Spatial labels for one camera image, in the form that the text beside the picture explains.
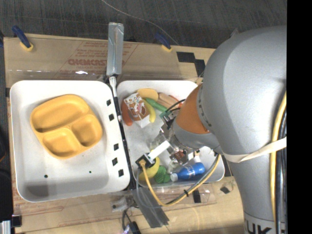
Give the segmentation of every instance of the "gray floor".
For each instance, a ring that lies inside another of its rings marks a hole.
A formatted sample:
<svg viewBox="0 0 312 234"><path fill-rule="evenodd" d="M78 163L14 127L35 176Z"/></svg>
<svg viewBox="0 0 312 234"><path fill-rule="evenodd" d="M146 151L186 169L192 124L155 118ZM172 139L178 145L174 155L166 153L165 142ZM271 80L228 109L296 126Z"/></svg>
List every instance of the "gray floor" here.
<svg viewBox="0 0 312 234"><path fill-rule="evenodd" d="M172 45L217 48L234 30L286 25L287 0L0 0L0 30L107 39L108 23L124 24L124 39L153 43L159 32ZM3 51L0 52L0 134L8 145ZM9 171L9 156L0 172ZM0 198L11 200L0 176ZM0 200L0 209L4 203Z"/></svg>

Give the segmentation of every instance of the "white plastic tray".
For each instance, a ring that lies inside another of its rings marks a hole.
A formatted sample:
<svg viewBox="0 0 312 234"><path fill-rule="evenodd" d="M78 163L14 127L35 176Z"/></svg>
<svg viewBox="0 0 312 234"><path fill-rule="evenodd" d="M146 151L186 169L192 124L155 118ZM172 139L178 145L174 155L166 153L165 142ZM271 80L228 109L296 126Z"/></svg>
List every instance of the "white plastic tray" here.
<svg viewBox="0 0 312 234"><path fill-rule="evenodd" d="M139 88L153 88L159 93L166 93L176 97L178 100L185 99L191 91L197 87L194 82L187 80L132 80L123 81L117 87L117 94L119 104L121 101L132 93L135 93ZM156 110L158 114L154 123L150 123L144 128L133 123L132 126L124 124L125 135L128 143L129 156L131 165L133 168L134 176L137 176L137 164L135 161L145 153L149 153L149 144L158 135L160 127L163 125L163 121L159 117L160 111ZM168 152L163 152L160 156L160 164L168 166L171 161ZM211 149L204 147L200 150L200 161L205 165L206 169L209 169L215 160L214 153ZM219 162L215 172L207 180L207 182L219 181L224 177L225 169L222 160ZM154 180L151 180L153 187L167 187L167 186L179 186L192 184L194 181L178 181L168 182L164 184L156 184Z"/></svg>
<svg viewBox="0 0 312 234"><path fill-rule="evenodd" d="M32 110L65 94L81 96L97 115L103 137L69 159L47 153L30 126ZM10 91L16 183L21 197L41 202L122 191L130 181L110 88L100 81L24 80Z"/></svg>

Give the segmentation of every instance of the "blue bottle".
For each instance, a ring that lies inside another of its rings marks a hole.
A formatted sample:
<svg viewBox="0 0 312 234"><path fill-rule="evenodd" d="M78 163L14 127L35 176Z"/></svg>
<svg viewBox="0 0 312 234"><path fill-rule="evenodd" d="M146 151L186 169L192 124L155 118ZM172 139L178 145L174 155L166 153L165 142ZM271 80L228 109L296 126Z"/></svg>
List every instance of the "blue bottle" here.
<svg viewBox="0 0 312 234"><path fill-rule="evenodd" d="M196 175L203 174L205 172L205 166L201 162L197 162L194 165L184 166L178 173L172 173L170 179L175 182L178 179L190 179Z"/></svg>

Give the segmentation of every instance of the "yellow plate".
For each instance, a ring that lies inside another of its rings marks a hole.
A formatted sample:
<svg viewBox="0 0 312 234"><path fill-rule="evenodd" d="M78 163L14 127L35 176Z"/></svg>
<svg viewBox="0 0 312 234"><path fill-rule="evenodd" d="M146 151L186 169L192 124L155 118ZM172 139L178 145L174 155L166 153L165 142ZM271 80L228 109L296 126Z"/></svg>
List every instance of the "yellow plate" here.
<svg viewBox="0 0 312 234"><path fill-rule="evenodd" d="M48 153L59 159L88 150L103 135L90 106L76 95L63 95L39 105L30 115L30 124Z"/></svg>

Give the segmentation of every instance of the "yellow cable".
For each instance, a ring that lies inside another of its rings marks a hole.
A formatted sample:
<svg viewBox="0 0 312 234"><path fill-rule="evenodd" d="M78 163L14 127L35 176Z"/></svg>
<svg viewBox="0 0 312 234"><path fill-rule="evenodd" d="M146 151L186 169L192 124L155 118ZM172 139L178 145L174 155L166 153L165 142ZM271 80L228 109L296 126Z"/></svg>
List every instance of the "yellow cable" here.
<svg viewBox="0 0 312 234"><path fill-rule="evenodd" d="M218 156L217 158L217 161L214 165L214 167L212 168L212 170L207 174L206 178L201 181L198 185L196 185L193 189L191 189L188 193L191 194L193 191L195 191L198 187L200 187L207 179L210 178L210 176L214 173L214 171L216 170L216 167L218 166L218 163L220 161L220 158L221 158L221 155ZM148 179L147 177L147 173L146 173L146 168L145 168L145 164L146 164L146 161L145 160L141 160L139 162L139 164L141 165L142 169L143 169L143 173L144 173L144 176L145 176L145 180L146 180L146 183L147 183L147 186L148 188L150 189L153 197L156 199L156 201L158 202L158 204L160 204L161 206L172 206L172 205L175 205L177 204L178 202L180 202L181 200L183 200L187 195L183 195L181 198L179 198L178 200L175 200L173 201L172 203L163 203L160 201L160 199L157 197L156 193L154 192L152 186L151 186L151 183L150 183L150 180Z"/></svg>
<svg viewBox="0 0 312 234"><path fill-rule="evenodd" d="M286 108L286 92L284 94L284 97L282 99L282 102L279 106L276 118L275 118L275 123L274 123L274 128L273 128L273 133L272 133L272 142L277 141L278 139L278 132L279 128L281 125L282 117L285 112ZM270 154L270 188L271 188L271 202L272 202L272 212L273 212L273 218L274 222L276 222L276 212L275 212L275 167L276 167L276 152L273 152Z"/></svg>

